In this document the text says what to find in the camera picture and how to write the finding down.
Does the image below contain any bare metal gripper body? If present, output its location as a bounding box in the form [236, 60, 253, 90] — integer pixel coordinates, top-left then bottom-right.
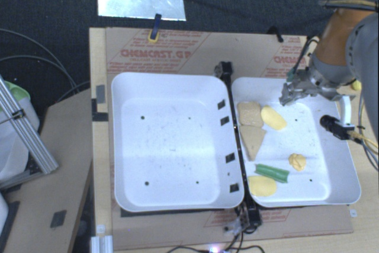
[283, 69, 324, 98]

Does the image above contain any beige square bread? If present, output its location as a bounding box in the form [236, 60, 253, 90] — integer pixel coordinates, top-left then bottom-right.
[237, 101, 264, 129]

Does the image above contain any white plastic tray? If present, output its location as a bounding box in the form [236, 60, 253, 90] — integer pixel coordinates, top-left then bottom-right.
[230, 76, 362, 208]
[111, 72, 245, 213]

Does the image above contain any beige triangular slice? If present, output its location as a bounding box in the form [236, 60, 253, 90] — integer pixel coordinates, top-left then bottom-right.
[239, 125, 267, 162]

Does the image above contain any thin black rod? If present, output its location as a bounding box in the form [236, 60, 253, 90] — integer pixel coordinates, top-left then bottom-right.
[224, 73, 255, 219]

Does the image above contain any small yellow lumpy toy food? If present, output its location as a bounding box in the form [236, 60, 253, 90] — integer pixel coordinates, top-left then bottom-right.
[288, 152, 307, 172]

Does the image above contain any green bean pod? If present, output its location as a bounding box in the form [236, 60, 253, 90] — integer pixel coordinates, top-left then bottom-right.
[255, 163, 290, 184]

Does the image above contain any brown cardboard board red print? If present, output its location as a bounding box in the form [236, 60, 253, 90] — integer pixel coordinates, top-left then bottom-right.
[105, 27, 355, 250]

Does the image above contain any black cylinder on white bracket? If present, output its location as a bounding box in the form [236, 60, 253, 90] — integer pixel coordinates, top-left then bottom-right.
[320, 95, 356, 140]

